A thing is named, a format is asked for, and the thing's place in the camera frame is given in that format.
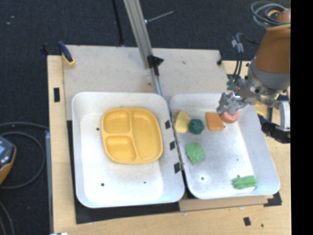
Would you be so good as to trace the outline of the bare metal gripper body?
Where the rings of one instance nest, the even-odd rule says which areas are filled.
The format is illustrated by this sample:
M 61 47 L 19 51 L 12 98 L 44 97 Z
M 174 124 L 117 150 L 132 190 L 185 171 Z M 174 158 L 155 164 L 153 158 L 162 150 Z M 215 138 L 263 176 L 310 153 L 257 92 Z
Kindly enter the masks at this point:
M 254 105 L 257 101 L 273 107 L 276 104 L 280 90 L 272 90 L 262 84 L 257 78 L 245 76 L 233 81 L 229 86 L 229 99 L 232 107 Z

